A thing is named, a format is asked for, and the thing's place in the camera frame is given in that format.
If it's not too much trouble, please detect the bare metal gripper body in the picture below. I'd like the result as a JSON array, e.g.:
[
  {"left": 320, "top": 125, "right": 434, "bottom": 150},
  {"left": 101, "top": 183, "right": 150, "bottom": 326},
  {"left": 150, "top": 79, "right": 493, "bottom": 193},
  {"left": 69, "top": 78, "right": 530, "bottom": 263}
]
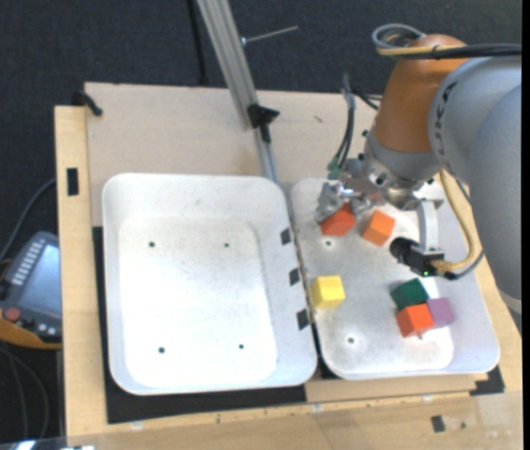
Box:
[{"left": 333, "top": 157, "right": 424, "bottom": 216}]

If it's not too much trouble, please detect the red-orange cube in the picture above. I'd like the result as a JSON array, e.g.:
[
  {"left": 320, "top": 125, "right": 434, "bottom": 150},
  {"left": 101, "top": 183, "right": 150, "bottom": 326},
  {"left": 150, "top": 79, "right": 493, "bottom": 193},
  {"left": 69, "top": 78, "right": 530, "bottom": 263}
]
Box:
[
  {"left": 395, "top": 303, "right": 436, "bottom": 339},
  {"left": 320, "top": 202, "right": 357, "bottom": 238}
]

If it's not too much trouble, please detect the orange cube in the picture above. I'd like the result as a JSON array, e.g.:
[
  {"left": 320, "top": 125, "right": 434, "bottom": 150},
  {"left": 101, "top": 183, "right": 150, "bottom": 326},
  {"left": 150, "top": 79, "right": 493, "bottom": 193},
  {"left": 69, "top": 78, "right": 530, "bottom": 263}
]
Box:
[{"left": 360, "top": 210, "right": 397, "bottom": 248}]

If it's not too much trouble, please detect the yellow cube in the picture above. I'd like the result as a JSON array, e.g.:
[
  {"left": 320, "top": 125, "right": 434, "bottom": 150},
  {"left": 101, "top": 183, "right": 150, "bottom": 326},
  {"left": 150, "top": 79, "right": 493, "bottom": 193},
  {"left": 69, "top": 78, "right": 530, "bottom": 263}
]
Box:
[{"left": 310, "top": 275, "right": 346, "bottom": 310}]

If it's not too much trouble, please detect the green cube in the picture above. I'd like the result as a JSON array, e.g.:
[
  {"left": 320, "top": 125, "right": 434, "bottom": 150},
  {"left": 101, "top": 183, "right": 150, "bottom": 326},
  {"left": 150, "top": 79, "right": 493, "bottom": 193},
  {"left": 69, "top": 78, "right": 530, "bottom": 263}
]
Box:
[{"left": 389, "top": 277, "right": 432, "bottom": 310}]

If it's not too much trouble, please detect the white plastic tray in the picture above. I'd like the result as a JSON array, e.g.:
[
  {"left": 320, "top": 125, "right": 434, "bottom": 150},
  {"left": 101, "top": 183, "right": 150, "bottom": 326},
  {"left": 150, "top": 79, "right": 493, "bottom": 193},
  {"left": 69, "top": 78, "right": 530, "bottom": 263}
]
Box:
[
  {"left": 288, "top": 177, "right": 501, "bottom": 382},
  {"left": 101, "top": 172, "right": 319, "bottom": 397}
]

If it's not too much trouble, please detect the purple cube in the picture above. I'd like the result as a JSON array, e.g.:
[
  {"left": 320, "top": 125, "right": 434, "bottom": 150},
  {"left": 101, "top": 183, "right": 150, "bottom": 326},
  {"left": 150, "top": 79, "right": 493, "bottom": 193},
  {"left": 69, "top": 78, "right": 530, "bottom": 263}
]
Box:
[{"left": 427, "top": 296, "right": 456, "bottom": 329}]

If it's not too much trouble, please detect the brown cardboard board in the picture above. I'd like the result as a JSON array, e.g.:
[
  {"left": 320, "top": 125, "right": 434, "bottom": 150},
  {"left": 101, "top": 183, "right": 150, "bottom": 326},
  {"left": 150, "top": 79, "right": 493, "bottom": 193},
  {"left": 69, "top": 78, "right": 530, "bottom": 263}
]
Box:
[{"left": 83, "top": 81, "right": 491, "bottom": 403}]

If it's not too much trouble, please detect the black cylinder on white bracket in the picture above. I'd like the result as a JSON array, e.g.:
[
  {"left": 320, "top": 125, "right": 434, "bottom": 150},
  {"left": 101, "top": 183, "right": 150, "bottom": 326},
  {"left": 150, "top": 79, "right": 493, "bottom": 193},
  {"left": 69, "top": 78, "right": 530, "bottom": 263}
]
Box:
[{"left": 388, "top": 198, "right": 447, "bottom": 278}]

